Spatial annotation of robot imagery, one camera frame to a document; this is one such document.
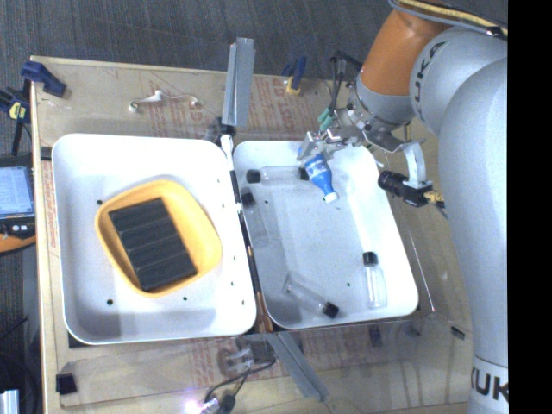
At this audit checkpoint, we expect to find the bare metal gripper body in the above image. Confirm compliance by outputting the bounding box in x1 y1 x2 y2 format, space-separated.
326 105 407 154

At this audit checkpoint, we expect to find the blue bottle with white cap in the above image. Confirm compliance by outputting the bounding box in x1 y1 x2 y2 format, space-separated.
301 152 341 204

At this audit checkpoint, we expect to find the clear plastic bottle black cap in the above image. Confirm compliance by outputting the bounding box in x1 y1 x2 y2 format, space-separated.
240 191 272 246
245 165 310 186
361 251 388 310
281 273 341 320

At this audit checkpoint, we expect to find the white plastic tray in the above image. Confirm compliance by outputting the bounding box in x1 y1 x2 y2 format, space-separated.
231 139 420 332
50 133 259 346

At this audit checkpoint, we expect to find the yellow bowl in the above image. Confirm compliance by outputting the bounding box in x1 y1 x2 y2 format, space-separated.
94 179 223 298

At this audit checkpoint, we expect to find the black ribbed block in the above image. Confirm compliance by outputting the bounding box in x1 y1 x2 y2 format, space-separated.
107 197 199 293

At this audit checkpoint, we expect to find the brown cardboard board red print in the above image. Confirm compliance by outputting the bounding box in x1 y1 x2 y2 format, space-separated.
28 55 475 414

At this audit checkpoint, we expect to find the black cylinder on white bracket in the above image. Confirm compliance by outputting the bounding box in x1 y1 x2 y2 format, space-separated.
377 141 435 209

